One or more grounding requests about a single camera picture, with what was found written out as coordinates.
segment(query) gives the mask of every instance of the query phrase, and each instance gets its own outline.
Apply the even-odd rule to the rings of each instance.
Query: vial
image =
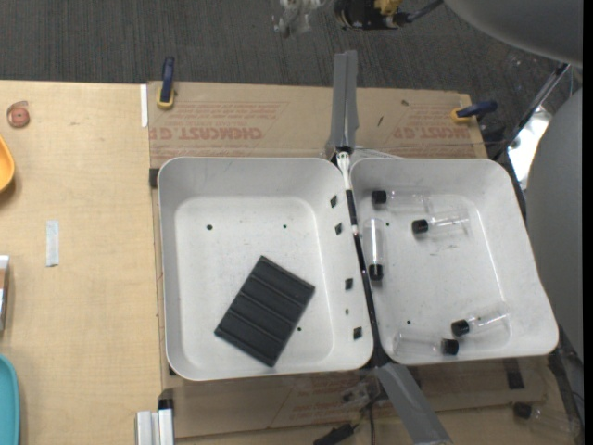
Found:
[[[439,212],[428,218],[412,221],[411,231],[414,235],[438,235],[449,231],[466,231],[469,221],[470,214],[467,210]]]
[[[376,209],[388,210],[430,210],[430,191],[419,187],[401,187],[392,190],[375,190],[371,193],[372,205]]]
[[[362,245],[371,280],[382,280],[385,274],[385,222],[383,220],[370,218],[365,222]]]
[[[506,303],[499,302],[478,309],[451,323],[451,332],[455,337],[465,335],[479,335],[495,328],[504,328],[509,323],[509,310]]]
[[[518,421],[529,425],[534,432],[553,432],[572,439],[581,432],[580,421],[566,412],[526,402],[515,402],[512,411]]]
[[[393,341],[394,354],[402,355],[456,356],[459,349],[457,339],[444,338],[417,328],[401,328]]]

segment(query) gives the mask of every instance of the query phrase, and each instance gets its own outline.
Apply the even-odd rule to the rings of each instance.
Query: gray floor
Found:
[[[406,0],[413,11],[433,0]],[[331,86],[334,53],[359,53],[359,87],[439,89],[495,99],[509,130],[555,62],[500,43],[445,6],[392,32],[349,32],[331,11],[283,40],[270,0],[0,0],[0,79],[144,83],[176,57],[180,81]],[[548,101],[570,94],[567,77]]]

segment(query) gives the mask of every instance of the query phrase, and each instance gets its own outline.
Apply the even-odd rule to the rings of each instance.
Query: yellow and black clamp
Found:
[[[166,57],[163,63],[163,85],[157,93],[157,106],[163,110],[173,107],[175,91],[173,90],[173,69],[175,66],[174,57]]]
[[[497,108],[498,104],[495,100],[477,102],[467,108],[454,108],[451,110],[451,119],[455,123],[469,123],[472,117],[475,116],[480,121],[486,114],[494,112]]]

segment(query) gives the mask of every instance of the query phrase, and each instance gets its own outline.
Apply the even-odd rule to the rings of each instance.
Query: white plastic tray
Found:
[[[203,381],[316,373],[355,370],[369,360],[372,333],[335,166],[322,159],[172,159],[160,169],[158,195],[167,356],[177,374]],[[272,368],[214,335],[262,255],[316,288]]]
[[[509,175],[482,159],[361,159],[351,169],[359,224],[383,219],[385,279],[372,294],[385,352],[395,361],[421,364],[546,354],[558,328],[540,284],[524,221]],[[373,190],[429,193],[433,211],[466,209],[467,232],[415,236],[424,217],[409,205],[397,211],[372,204]],[[457,356],[399,354],[394,338],[419,329],[453,338],[452,321],[499,302],[509,309],[504,328],[461,337]]]

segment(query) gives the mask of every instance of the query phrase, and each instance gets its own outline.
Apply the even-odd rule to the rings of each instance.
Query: wooden table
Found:
[[[0,352],[19,377],[21,444],[132,444],[136,412],[155,410],[162,390],[140,86],[0,82],[0,110],[23,99],[27,127],[13,129],[0,114],[17,167],[0,194],[0,253],[12,269]],[[59,222],[53,267],[45,266],[49,220]],[[548,400],[561,405],[553,376],[544,379]],[[439,417],[457,444],[559,443],[515,424],[508,406]],[[369,443],[365,427],[343,443]],[[310,443],[328,429],[184,442]],[[397,418],[378,421],[377,443],[387,437],[410,442]]]

